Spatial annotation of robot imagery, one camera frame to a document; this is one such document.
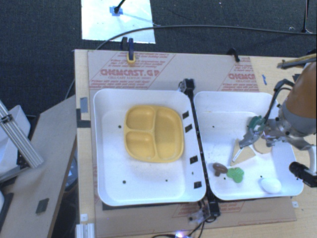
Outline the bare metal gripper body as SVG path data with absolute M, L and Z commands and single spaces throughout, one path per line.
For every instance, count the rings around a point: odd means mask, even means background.
M 285 139 L 283 142 L 292 142 L 304 138 L 304 134 L 295 129 L 291 123 L 282 118 L 268 119 L 265 123 L 263 135 L 284 135 Z

